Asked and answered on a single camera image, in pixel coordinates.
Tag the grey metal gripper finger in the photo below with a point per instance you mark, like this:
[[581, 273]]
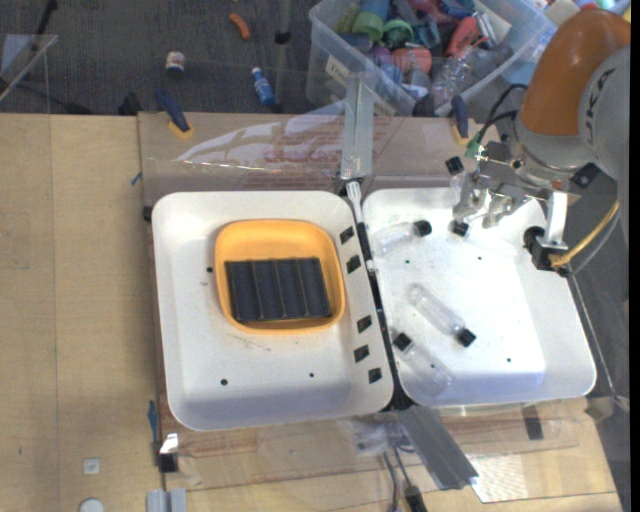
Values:
[[466, 202], [500, 207]]

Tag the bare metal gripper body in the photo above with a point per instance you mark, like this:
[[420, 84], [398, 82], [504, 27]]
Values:
[[505, 172]]

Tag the clear plastic bottle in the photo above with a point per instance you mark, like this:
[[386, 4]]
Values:
[[425, 367], [460, 228], [437, 312], [454, 165], [395, 237]]

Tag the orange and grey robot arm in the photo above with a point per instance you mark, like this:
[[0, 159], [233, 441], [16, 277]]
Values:
[[565, 75]]

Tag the white plastic tray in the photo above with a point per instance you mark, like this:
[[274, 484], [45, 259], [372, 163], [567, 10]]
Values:
[[500, 310], [280, 370]]

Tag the clear plastic storage bin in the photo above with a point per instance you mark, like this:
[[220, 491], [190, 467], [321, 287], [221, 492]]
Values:
[[350, 55]]

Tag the orange bowl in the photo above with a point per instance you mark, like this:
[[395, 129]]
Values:
[[275, 240]]

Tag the black ribbed square tray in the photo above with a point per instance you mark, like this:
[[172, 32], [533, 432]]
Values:
[[277, 290]]

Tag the blue bottle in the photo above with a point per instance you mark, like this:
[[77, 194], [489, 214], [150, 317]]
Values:
[[263, 89]]

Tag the orange toy sausage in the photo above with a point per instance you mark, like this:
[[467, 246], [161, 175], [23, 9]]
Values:
[[240, 26]]

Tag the brown cardboard board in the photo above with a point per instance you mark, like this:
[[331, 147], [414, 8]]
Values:
[[300, 450]]

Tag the small white can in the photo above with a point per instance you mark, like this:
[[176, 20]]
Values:
[[175, 62]]

